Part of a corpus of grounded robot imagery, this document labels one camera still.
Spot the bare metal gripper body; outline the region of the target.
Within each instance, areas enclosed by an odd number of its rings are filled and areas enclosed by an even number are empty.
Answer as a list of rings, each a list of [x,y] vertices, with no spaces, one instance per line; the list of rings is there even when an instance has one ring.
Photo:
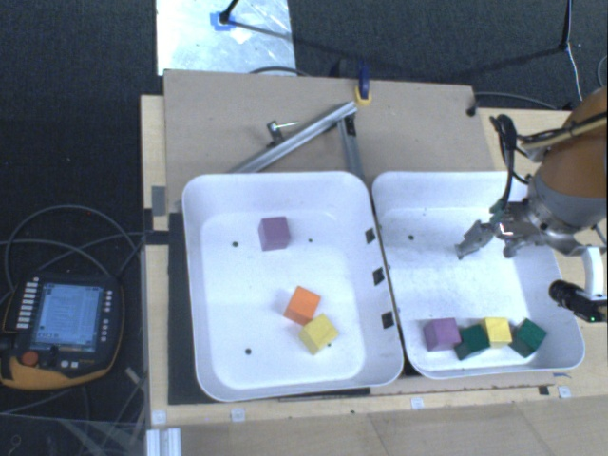
[[[506,239],[525,239],[527,246],[547,246],[563,255],[577,255],[579,243],[575,239],[578,231],[544,206],[538,199],[524,198],[521,201],[504,203],[499,200],[490,208],[490,224],[494,236]]]

